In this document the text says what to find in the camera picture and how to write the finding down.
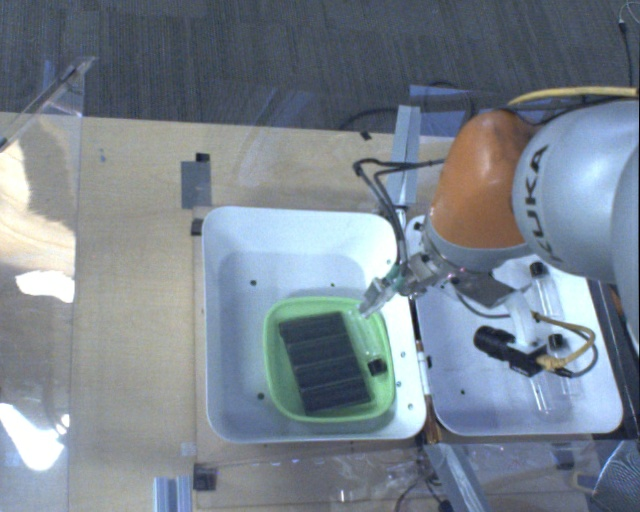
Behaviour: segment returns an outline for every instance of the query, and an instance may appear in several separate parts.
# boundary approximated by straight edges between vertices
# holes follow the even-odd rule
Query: glass panel
[[[599,451],[611,446],[615,443],[473,443],[465,445],[460,453],[475,473],[491,510],[535,508],[553,512],[570,503],[570,510],[586,512],[587,498],[602,467]],[[442,502],[456,502],[452,481],[439,475],[424,451],[415,446],[273,457],[254,463],[211,465],[209,469],[214,475],[215,490],[198,493],[197,505],[201,509],[352,503],[359,504],[361,508],[357,510],[409,511],[431,507],[435,510],[434,502],[443,507],[446,505]],[[454,485],[459,486],[458,492],[467,497],[468,504],[478,492],[472,486],[465,487],[462,479]]]
[[[0,510],[66,510],[84,74],[0,131]]]

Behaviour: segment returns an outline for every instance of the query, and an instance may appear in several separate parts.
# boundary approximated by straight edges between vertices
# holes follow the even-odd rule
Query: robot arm
[[[637,233],[637,100],[570,111],[539,130],[511,112],[482,114],[451,147],[421,251],[403,275],[374,282],[360,311],[444,280],[493,307],[513,290],[489,272],[535,252],[561,270],[616,283],[637,337]]]

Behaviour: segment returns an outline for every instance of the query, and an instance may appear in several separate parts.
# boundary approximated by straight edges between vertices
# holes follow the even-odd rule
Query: green tray
[[[275,406],[288,418],[313,423],[362,421],[384,414],[395,398],[395,379],[389,338],[384,320],[379,314],[362,318],[357,312],[359,301],[341,297],[300,297],[277,302],[264,321],[263,343],[267,383]],[[340,312],[360,365],[371,401],[307,415],[296,384],[289,356],[278,325],[286,320]],[[380,357],[387,371],[371,376],[367,363]]]

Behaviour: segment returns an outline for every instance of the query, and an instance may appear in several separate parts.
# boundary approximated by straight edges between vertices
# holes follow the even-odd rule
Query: wire
[[[504,315],[489,315],[487,313],[483,313],[482,311],[478,311],[476,308],[474,308],[471,304],[469,304],[465,298],[462,296],[461,293],[456,293],[456,296],[458,297],[458,300],[460,302],[462,302],[462,305],[467,308],[469,311],[471,311],[474,315],[478,315],[481,316],[482,318],[489,318],[489,319],[497,319],[497,318],[509,318],[510,315],[508,314],[504,314]]]
[[[398,107],[380,107],[380,108],[370,108],[367,110],[363,110],[362,112],[358,112],[357,114],[352,115],[351,117],[345,119],[340,126],[338,126],[339,131],[343,131],[347,128],[347,126],[355,123],[358,119],[362,117],[374,116],[376,114],[386,114],[389,112],[397,112]]]
[[[577,334],[578,336],[580,336],[581,338],[588,340],[588,336],[586,334],[584,334],[583,332],[580,331],[574,331],[573,329],[569,329],[571,332]],[[571,379],[577,379],[578,377],[582,377],[583,375],[589,373],[591,370],[593,370],[594,366],[596,365],[596,363],[598,362],[598,348],[596,347],[595,343],[593,345],[591,345],[591,350],[593,352],[593,356],[591,358],[591,362],[582,370],[577,371],[577,372],[571,372]]]
[[[431,493],[431,496],[433,497],[433,499],[438,502],[438,505],[442,505],[443,500],[440,499],[440,497],[433,490],[433,487],[431,487],[431,480],[429,478],[426,478],[424,482],[427,484],[427,489],[429,489],[429,492]]]
[[[627,56],[627,80],[629,86],[633,86],[633,64],[631,63],[631,48],[629,48],[629,38],[627,37],[627,24],[620,18],[618,21],[618,28],[620,29],[620,35],[622,35],[622,41],[624,42],[624,51]]]
[[[616,96],[619,98],[637,98],[638,89],[634,87],[558,87],[555,89],[543,89],[541,91],[529,92],[512,99],[508,105],[513,106],[518,103],[542,100],[547,98],[567,98],[573,96]]]
[[[456,85],[453,82],[449,82],[448,80],[434,80],[433,82],[429,82],[427,84],[427,87],[443,87],[443,86],[449,87],[451,89],[456,89],[456,90],[461,89],[459,85]],[[462,127],[467,121],[469,121],[474,115],[476,115],[476,102],[474,101],[470,91],[460,90],[460,92],[463,94],[465,98],[465,103],[466,103],[464,118],[460,123],[460,126]],[[429,108],[427,105],[429,99],[430,99],[429,95],[426,95],[424,96],[424,99],[421,102],[421,108],[427,114],[429,113]]]
[[[560,117],[560,116],[562,116],[564,114],[567,114],[569,112],[573,112],[575,110],[580,110],[580,109],[583,109],[583,108],[593,107],[594,105],[601,105],[601,104],[604,104],[604,103],[610,103],[612,101],[616,101],[616,100],[619,100],[619,99],[620,99],[620,97],[616,97],[616,96],[604,97],[604,98],[600,98],[600,99],[597,99],[597,100],[591,100],[591,101],[588,101],[586,103],[582,102],[582,103],[577,104],[577,105],[571,105],[571,106],[567,106],[567,107],[564,107],[564,108],[556,107],[554,109],[550,109],[550,108],[546,108],[546,107],[540,107],[539,109],[535,109],[533,107],[527,107],[526,105],[518,105],[517,107],[509,107],[509,106],[507,106],[507,107],[504,107],[502,110],[505,110],[507,112],[511,112],[512,114],[517,115],[522,121],[524,121],[525,123],[527,123],[530,126],[541,126],[541,125],[547,124],[548,122],[553,121],[554,119],[556,119],[556,118],[558,118],[558,117]],[[560,111],[556,112],[555,114],[552,114],[550,116],[545,117],[541,121],[532,122],[531,120],[527,119],[525,116],[522,115],[521,112],[525,111],[525,110],[560,110]]]
[[[364,158],[362,160],[358,160],[353,164],[353,170],[356,175],[361,177],[367,186],[373,191],[376,199],[378,200],[378,204],[380,208],[386,213],[389,222],[391,222],[391,226],[393,227],[393,231],[396,235],[396,241],[398,243],[398,265],[400,266],[400,275],[404,276],[406,267],[408,265],[407,260],[407,242],[404,236],[404,229],[400,225],[400,221],[398,220],[398,216],[394,210],[394,204],[389,197],[389,193],[380,180],[380,176],[386,174],[393,174],[396,172],[404,172],[410,171],[413,169],[421,169],[424,167],[431,167],[434,165],[439,165],[444,163],[444,159],[438,160],[427,160],[425,162],[417,162],[417,163],[407,163],[407,162],[383,162],[376,158]],[[371,182],[369,177],[365,174],[363,165],[364,164],[375,164],[380,167],[390,167],[389,169],[384,169],[382,171],[378,171],[374,174],[375,185]]]
[[[618,23],[624,23],[624,19],[622,18],[622,11],[623,9],[626,7],[627,8],[627,12],[629,13],[629,16],[631,16],[633,18],[633,21],[635,21],[636,23],[638,23],[640,25],[640,20],[638,18],[636,18],[635,14],[633,14],[633,11],[631,10],[631,6],[632,5],[640,5],[640,2],[625,2],[622,4],[622,6],[620,7],[620,10],[618,11]]]
[[[554,356],[550,356],[549,354],[538,356],[536,358],[536,363],[538,363],[547,371],[553,372],[554,370],[559,370],[561,368],[564,368],[570,362],[575,361],[587,350],[589,350],[589,348],[593,346],[596,340],[596,333],[584,325],[578,325],[578,324],[572,324],[569,322],[563,322],[560,320],[554,320],[553,318],[543,316],[540,313],[537,313],[536,311],[532,311],[531,315],[536,321],[545,322],[551,325],[556,325],[558,327],[568,329],[572,332],[576,332],[576,331],[583,332],[588,336],[587,341],[584,345],[582,345],[578,350],[569,354],[566,357],[554,357]]]
[[[409,487],[407,487],[404,492],[398,497],[397,501],[396,501],[396,506],[393,507],[393,512],[400,512],[400,507],[402,507],[402,502],[405,500],[405,498],[409,495],[409,493],[411,491],[413,491],[416,486],[420,483],[420,480],[416,480],[415,482],[413,482]]]

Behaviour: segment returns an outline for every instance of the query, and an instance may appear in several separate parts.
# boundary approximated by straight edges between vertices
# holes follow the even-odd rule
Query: table surface
[[[191,474],[205,445],[221,460],[233,460],[237,449],[202,441],[198,242],[190,234],[194,212],[180,205],[180,163],[211,155],[214,206],[369,212],[373,198],[351,164],[388,159],[392,136],[86,118],[81,142],[69,504],[73,511],[151,510],[155,477]],[[443,157],[449,146],[449,139],[423,138],[420,157]],[[416,214],[436,182],[437,172],[419,175],[425,203]],[[527,489],[520,489],[525,501]],[[518,503],[510,500],[504,510]],[[579,493],[567,500],[583,501]],[[425,510],[436,505],[425,500]],[[291,510],[382,511],[393,502],[343,507]],[[32,509],[25,497],[24,510]]]

